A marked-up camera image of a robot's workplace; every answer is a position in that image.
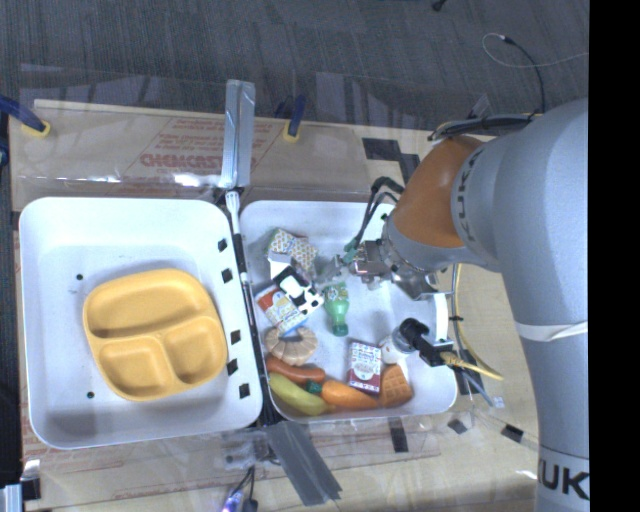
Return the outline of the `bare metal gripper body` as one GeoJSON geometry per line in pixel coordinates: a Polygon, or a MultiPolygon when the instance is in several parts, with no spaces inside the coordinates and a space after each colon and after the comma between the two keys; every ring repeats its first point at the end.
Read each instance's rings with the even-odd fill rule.
{"type": "Polygon", "coordinates": [[[367,277],[379,276],[383,280],[381,286],[384,282],[394,284],[414,301],[425,300],[437,292],[437,279],[433,273],[414,267],[382,239],[362,242],[349,264],[349,271],[365,286],[367,277]]]}

